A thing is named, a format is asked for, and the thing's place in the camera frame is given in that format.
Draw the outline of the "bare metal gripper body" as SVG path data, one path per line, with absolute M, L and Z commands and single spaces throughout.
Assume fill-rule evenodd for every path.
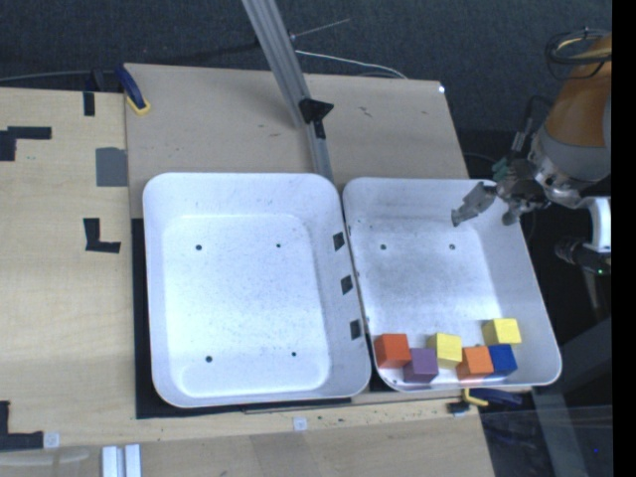
M 581 184 L 566 176 L 551 160 L 502 159 L 495 165 L 497 195 L 510 213 L 528 213 L 557 204 L 577 208 Z

